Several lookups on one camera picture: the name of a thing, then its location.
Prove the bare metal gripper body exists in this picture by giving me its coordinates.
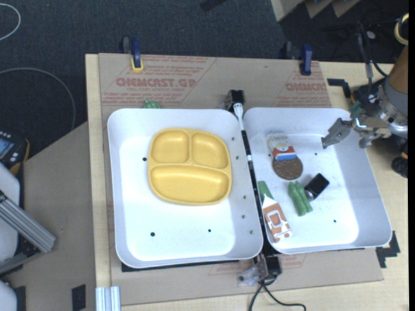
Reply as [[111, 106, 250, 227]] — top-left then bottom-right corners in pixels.
[[351, 108, 409, 139]]

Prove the white plastic tray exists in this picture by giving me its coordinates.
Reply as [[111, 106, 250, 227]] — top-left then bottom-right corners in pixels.
[[106, 108, 264, 269], [242, 106, 393, 255]]

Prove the black rectangular box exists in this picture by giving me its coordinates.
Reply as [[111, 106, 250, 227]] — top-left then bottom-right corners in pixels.
[[303, 172, 331, 202]]

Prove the blue white red packet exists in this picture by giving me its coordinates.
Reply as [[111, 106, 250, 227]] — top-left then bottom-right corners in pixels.
[[265, 131, 298, 163]]

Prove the brown round biscuit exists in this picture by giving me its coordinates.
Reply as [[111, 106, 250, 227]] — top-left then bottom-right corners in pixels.
[[272, 157, 303, 180]]

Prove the green toy asparagus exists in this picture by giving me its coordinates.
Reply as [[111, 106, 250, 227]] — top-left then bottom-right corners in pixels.
[[287, 180, 314, 218]]

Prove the thin black and white rod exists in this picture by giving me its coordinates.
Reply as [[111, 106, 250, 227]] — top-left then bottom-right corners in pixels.
[[232, 103, 266, 256]]

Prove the orange and white carton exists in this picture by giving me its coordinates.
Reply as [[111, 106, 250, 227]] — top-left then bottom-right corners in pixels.
[[261, 194, 294, 244]]

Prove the yellow divided plate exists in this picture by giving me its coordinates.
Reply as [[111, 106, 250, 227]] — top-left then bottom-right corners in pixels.
[[147, 128, 233, 207]]

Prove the brown cardboard board red print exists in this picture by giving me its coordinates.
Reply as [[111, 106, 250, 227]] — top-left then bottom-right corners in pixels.
[[98, 52, 385, 306]]

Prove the black block with thin wires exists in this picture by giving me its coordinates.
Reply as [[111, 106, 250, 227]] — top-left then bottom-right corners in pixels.
[[237, 256, 283, 287], [221, 89, 246, 111]]

